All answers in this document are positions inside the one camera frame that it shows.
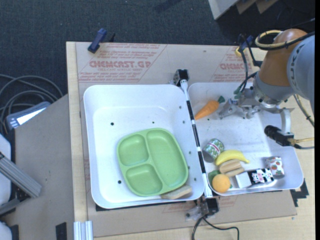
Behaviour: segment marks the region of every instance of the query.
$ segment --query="yellow banana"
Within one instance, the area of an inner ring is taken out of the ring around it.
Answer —
[[[250,163],[248,159],[245,158],[244,154],[239,150],[229,149],[221,152],[221,154],[218,155],[218,157],[215,159],[215,165],[219,166],[222,163],[232,160],[232,159],[238,159],[240,161],[243,161],[245,163]]]

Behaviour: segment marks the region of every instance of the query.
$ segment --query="blue tool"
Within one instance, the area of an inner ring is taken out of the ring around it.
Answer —
[[[95,39],[93,40],[93,42],[91,43],[91,45],[88,47],[88,51],[89,52],[92,52],[92,53],[96,53],[96,51],[99,49],[100,45],[99,43],[102,42],[105,37],[107,35],[107,31],[103,28],[101,28],[96,36],[95,36]]]

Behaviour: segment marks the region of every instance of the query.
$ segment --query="green plate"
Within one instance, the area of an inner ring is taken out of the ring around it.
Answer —
[[[118,142],[116,153],[128,187],[138,196],[170,192],[188,179],[184,154],[166,129],[152,128],[127,135]]]

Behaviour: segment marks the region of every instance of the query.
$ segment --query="toy carrot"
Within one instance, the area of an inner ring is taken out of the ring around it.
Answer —
[[[219,108],[219,104],[222,102],[225,102],[225,98],[222,96],[220,96],[218,100],[209,100],[208,103],[195,115],[194,119],[198,120],[212,114]]]

